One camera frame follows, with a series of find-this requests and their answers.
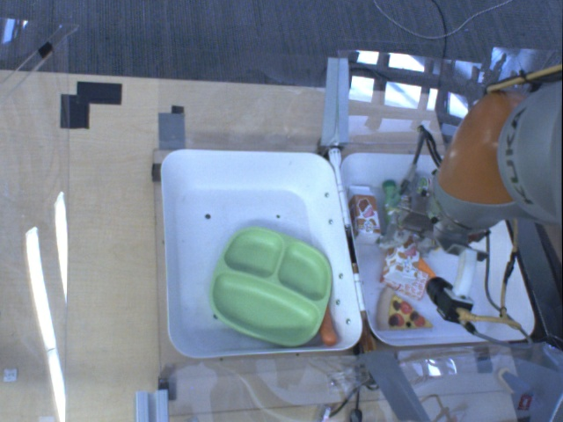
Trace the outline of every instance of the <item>green plate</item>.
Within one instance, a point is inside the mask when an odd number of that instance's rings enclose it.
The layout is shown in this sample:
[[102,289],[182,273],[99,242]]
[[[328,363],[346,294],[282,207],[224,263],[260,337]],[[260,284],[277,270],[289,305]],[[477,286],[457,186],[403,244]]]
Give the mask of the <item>green plate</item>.
[[314,247],[271,229],[232,236],[211,282],[211,308],[237,331],[280,346],[311,340],[325,315],[332,272]]

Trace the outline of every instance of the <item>gray carpet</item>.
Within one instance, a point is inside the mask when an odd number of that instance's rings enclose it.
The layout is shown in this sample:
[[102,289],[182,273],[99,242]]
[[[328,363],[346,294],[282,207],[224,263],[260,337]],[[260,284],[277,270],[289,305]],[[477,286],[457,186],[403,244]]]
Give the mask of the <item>gray carpet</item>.
[[[441,34],[428,0],[378,0],[401,23]],[[436,0],[448,29],[504,0]],[[447,39],[448,58],[480,62],[492,47],[555,50],[563,0],[516,0]],[[375,49],[441,56],[443,40],[405,33],[371,0],[0,0],[0,17],[80,26],[69,71],[246,83],[319,85],[326,58]]]

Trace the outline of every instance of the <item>white cable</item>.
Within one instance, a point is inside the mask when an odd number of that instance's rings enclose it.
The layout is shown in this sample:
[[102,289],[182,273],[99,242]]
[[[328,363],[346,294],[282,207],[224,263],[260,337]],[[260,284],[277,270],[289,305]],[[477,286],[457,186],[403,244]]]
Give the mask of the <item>white cable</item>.
[[412,34],[413,36],[416,36],[418,38],[422,38],[422,39],[426,39],[426,40],[438,40],[438,39],[443,39],[443,38],[448,38],[450,37],[452,34],[457,33],[458,31],[460,31],[464,26],[466,26],[469,22],[471,22],[472,20],[474,20],[476,17],[481,16],[482,14],[485,14],[486,12],[489,11],[493,11],[493,10],[497,10],[499,8],[501,8],[502,6],[505,6],[507,4],[511,4],[512,2],[514,2],[515,0],[507,0],[506,2],[503,2],[501,4],[496,4],[495,6],[491,6],[490,8],[487,8],[486,10],[483,11],[479,11],[476,12],[475,14],[473,14],[471,17],[469,17],[468,19],[465,20],[465,22],[463,24],[461,24],[458,28],[456,28],[455,30],[452,30],[450,32],[447,32],[445,34],[440,34],[438,36],[427,36],[426,34],[420,34],[417,32],[414,32],[412,30],[410,30],[409,28],[406,28],[406,26],[401,25],[399,22],[397,22],[397,20],[395,20],[394,18],[392,18],[389,14],[387,14],[384,10],[381,9],[381,7],[377,4],[377,0],[373,0],[374,5],[376,6],[376,8],[379,10],[379,12],[381,12],[386,18],[388,18],[394,25],[398,26],[401,30],[406,31],[407,33]]

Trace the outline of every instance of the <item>toy pizza slice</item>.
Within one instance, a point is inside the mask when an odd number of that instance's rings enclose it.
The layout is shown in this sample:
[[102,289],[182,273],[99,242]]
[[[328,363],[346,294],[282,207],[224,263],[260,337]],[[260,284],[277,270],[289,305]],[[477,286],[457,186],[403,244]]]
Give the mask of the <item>toy pizza slice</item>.
[[432,324],[409,302],[386,287],[377,303],[377,327],[379,330],[413,330],[431,328]]

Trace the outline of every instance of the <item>white plastic tray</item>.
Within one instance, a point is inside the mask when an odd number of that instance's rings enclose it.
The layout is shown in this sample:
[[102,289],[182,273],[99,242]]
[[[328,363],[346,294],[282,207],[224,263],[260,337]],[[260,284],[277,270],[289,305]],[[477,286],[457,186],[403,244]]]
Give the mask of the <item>white plastic tray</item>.
[[[193,358],[345,350],[362,332],[340,201],[331,165],[306,153],[178,150],[162,165],[168,328]],[[208,291],[216,261],[237,230],[279,230],[322,251],[333,269],[329,306],[339,342],[319,337],[284,348],[214,318]]]
[[[397,182],[405,176],[412,155],[393,154],[369,154],[357,153],[348,156],[342,163],[342,180],[346,187],[377,186],[376,192],[378,210],[383,208],[384,195],[381,184],[386,179],[394,179]],[[435,167],[429,156],[420,156],[419,167],[421,170],[431,172]],[[502,275],[505,265],[512,249],[510,236],[504,222],[492,228],[491,235],[491,273],[490,292],[496,303],[499,303],[501,294]],[[485,241],[476,244],[475,248],[485,249]],[[380,331],[376,324],[376,308],[379,295],[384,289],[380,283],[381,272],[384,265],[384,251],[375,245],[356,244],[356,257],[362,280],[362,292],[366,311],[368,313],[371,330],[383,342],[393,346],[424,346],[432,344],[456,344],[479,342],[480,339],[472,336],[458,324],[444,321],[436,311],[435,305],[425,295],[422,300],[412,300],[414,307],[425,316],[434,326],[431,329],[418,329],[409,331]],[[426,258],[428,265],[445,280],[453,283],[457,275],[457,257],[434,251]],[[498,316],[495,309],[486,300],[484,289],[485,263],[478,263],[475,273],[470,297],[474,300],[475,314],[486,316]],[[528,333],[533,331],[535,324],[534,313],[530,304],[530,298],[524,286],[522,273],[518,264],[508,283],[507,290],[508,313]],[[476,323],[476,327],[484,334],[502,340],[518,340],[523,336],[519,331],[511,329],[506,325]]]

